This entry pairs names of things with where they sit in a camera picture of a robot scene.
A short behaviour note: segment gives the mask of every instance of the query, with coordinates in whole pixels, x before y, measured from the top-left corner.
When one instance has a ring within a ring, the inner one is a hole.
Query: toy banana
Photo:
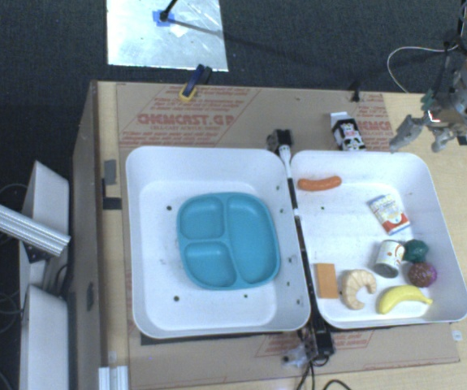
[[[395,286],[385,292],[379,301],[378,312],[380,314],[387,314],[402,301],[420,301],[427,305],[433,303],[433,300],[423,295],[419,288],[411,284],[405,284],[403,286]]]

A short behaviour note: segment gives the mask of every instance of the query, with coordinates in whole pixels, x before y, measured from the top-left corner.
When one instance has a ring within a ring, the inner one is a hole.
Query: white plastic tub
[[[295,181],[338,175],[338,188],[306,192],[296,188],[305,245],[311,264],[334,263],[341,290],[345,271],[366,269],[377,280],[377,292],[363,288],[357,295],[362,310],[349,309],[340,299],[318,299],[323,318],[343,329],[387,327],[413,323],[455,322],[467,315],[467,290],[452,241],[426,164],[406,153],[302,151],[292,160]],[[391,194],[410,220],[410,227],[389,236],[369,208],[368,202]],[[434,300],[402,302],[388,314],[377,312],[378,300],[393,286],[408,284],[411,263],[403,262],[400,274],[386,279],[374,273],[379,245],[384,240],[424,241],[430,251],[426,260],[434,265],[438,279],[423,293]]]
[[[148,146],[126,163],[132,251],[132,311],[154,338],[294,331],[308,320],[288,184],[280,159],[260,149]],[[186,275],[177,214],[189,198],[248,193],[263,201],[279,242],[280,269],[256,288],[210,290]]]
[[[338,188],[306,192],[296,188],[305,245],[311,265],[335,264],[341,290],[345,271],[366,269],[377,292],[363,288],[362,310],[341,299],[318,299],[323,318],[341,329],[455,322],[467,315],[467,290],[426,164],[405,153],[303,151],[292,159],[294,180],[338,175]],[[132,311],[148,336],[172,338],[233,333],[293,331],[310,315],[300,246],[287,177],[280,159],[261,149],[135,149],[126,163],[132,251]],[[194,284],[184,271],[177,241],[179,208],[207,193],[247,193],[266,204],[279,242],[279,273],[268,284],[211,290]],[[369,201],[391,194],[411,225],[389,236]],[[423,293],[427,306],[405,301],[386,315],[377,311],[390,287],[407,284],[410,263],[386,279],[373,272],[384,240],[418,239],[430,247],[427,261],[439,278]]]

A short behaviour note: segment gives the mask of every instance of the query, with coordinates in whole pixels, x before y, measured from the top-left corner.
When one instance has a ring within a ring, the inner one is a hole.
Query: gray carpet
[[[387,56],[400,46],[442,48],[460,2],[220,0],[230,71],[210,83],[347,89],[359,80],[362,90],[397,91]],[[407,89],[425,92],[441,61],[405,51],[392,67]],[[36,159],[68,177],[93,79],[183,83],[188,73],[108,66],[106,0],[0,0],[0,188],[26,184]],[[16,279],[11,259],[0,257],[0,287],[8,292],[17,285],[7,280]],[[16,325],[0,337],[0,368],[14,388],[18,336]]]

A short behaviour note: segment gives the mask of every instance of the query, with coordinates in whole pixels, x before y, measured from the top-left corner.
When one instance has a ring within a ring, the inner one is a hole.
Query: aluminum foil
[[[110,65],[195,69],[201,63],[227,72],[218,0],[179,0],[168,25],[154,12],[171,0],[106,0]]]

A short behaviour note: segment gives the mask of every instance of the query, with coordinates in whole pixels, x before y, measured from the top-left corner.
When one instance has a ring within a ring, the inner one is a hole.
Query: toy sausage
[[[341,178],[339,176],[331,176],[330,178],[311,180],[299,179],[298,188],[304,191],[325,191],[326,189],[333,189],[341,185]]]

